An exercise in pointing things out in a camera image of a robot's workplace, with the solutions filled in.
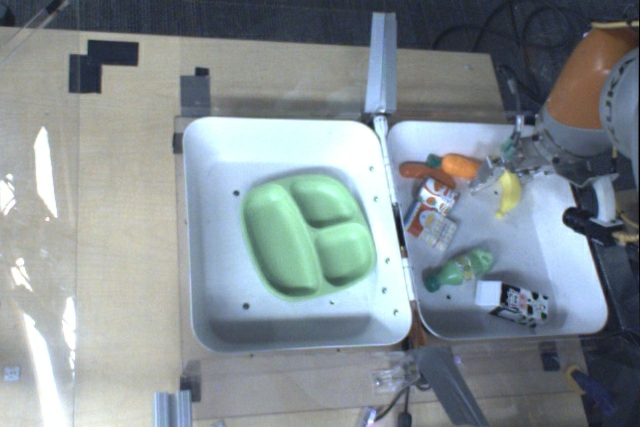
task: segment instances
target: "yellow banana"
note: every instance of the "yellow banana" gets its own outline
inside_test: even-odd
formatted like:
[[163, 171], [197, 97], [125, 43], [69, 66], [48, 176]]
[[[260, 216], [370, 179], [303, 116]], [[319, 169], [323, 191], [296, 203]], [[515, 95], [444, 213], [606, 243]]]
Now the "yellow banana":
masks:
[[500, 210], [496, 213], [498, 219], [502, 219], [504, 214], [518, 206], [522, 198], [520, 178], [515, 173], [505, 170], [500, 176], [500, 185], [502, 186], [502, 197], [500, 198]]

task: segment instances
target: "wooden table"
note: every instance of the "wooden table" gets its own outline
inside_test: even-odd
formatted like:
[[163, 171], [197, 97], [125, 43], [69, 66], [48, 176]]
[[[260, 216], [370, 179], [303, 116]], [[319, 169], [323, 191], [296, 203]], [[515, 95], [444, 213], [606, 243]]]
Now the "wooden table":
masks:
[[[69, 54], [86, 53], [89, 39], [137, 42], [139, 63], [103, 66], [99, 95], [65, 97]], [[277, 115], [290, 105], [328, 112], [358, 108], [367, 62], [368, 49], [360, 47], [46, 30], [0, 69], [0, 98], [13, 99], [12, 107], [23, 112], [15, 129], [40, 120], [53, 127], [54, 176], [76, 194], [60, 207], [60, 217], [77, 225], [75, 425], [151, 425], [153, 393], [178, 387], [181, 290], [172, 135], [180, 76], [209, 69], [217, 114]], [[51, 98], [64, 98], [63, 108], [50, 99], [48, 87], [56, 90]], [[504, 121], [490, 58], [480, 54], [400, 50], [398, 104], [399, 117]], [[57, 152], [65, 151], [77, 152], [77, 166], [58, 170]], [[68, 233], [59, 236], [69, 239]], [[0, 326], [8, 323], [0, 316]], [[24, 368], [17, 385], [3, 385], [0, 423], [38, 425], [35, 377], [28, 371], [29, 355], [20, 353], [24, 340], [5, 330], [0, 347], [3, 364]], [[515, 419], [520, 425], [586, 425], [581, 401], [560, 373], [542, 371], [537, 344], [461, 345], [455, 352], [492, 425], [513, 425]], [[512, 357], [499, 357], [505, 352]], [[575, 340], [559, 342], [558, 352], [563, 364], [581, 361]], [[269, 357], [281, 359], [281, 372], [255, 370]], [[226, 425], [350, 427], [364, 401], [380, 405], [391, 397], [372, 395], [366, 376], [380, 367], [367, 366], [379, 365], [370, 352], [344, 351], [336, 356], [343, 358], [335, 360], [339, 364], [328, 368], [316, 364], [328, 357], [326, 351], [308, 357], [308, 365], [293, 370], [286, 355], [212, 359], [227, 385], [217, 402], [224, 404]], [[246, 369], [254, 369], [255, 379]], [[258, 395], [257, 386], [263, 390]], [[326, 393], [309, 396], [309, 390]], [[332, 403], [336, 393], [341, 400]], [[206, 405], [194, 408], [210, 418], [197, 426], [209, 426], [220, 415]], [[414, 425], [449, 425], [433, 392], [412, 394], [411, 410]], [[382, 425], [394, 425], [394, 418]]]

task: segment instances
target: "carrot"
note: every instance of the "carrot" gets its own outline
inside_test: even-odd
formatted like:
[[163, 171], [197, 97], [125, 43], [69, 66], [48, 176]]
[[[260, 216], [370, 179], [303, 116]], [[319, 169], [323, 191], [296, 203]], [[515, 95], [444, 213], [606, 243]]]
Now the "carrot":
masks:
[[442, 170], [451, 175], [467, 180], [473, 180], [478, 175], [480, 163], [462, 155], [449, 153], [442, 157]]
[[438, 180], [439, 182], [442, 182], [451, 190], [454, 190], [456, 188], [456, 181], [451, 178], [451, 176], [449, 176], [441, 169], [429, 167], [422, 162], [403, 162], [402, 164], [400, 164], [400, 176], [404, 178], [421, 179], [431, 177], [435, 180]]

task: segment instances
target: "green bottle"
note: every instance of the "green bottle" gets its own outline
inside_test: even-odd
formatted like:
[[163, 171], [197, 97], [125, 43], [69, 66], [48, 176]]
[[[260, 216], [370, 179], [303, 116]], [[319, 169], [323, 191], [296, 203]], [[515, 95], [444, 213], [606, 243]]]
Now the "green bottle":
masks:
[[424, 286], [435, 292], [442, 285], [462, 285], [474, 276], [489, 272], [493, 267], [493, 255], [486, 249], [476, 248], [449, 260], [440, 272], [424, 278]]

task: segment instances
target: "green plate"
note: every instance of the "green plate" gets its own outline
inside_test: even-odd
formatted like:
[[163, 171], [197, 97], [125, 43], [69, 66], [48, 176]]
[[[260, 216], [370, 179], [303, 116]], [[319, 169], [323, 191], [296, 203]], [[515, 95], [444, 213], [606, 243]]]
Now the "green plate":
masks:
[[255, 187], [243, 201], [242, 221], [260, 277], [285, 299], [342, 290], [375, 265], [360, 206], [329, 176], [299, 175]]

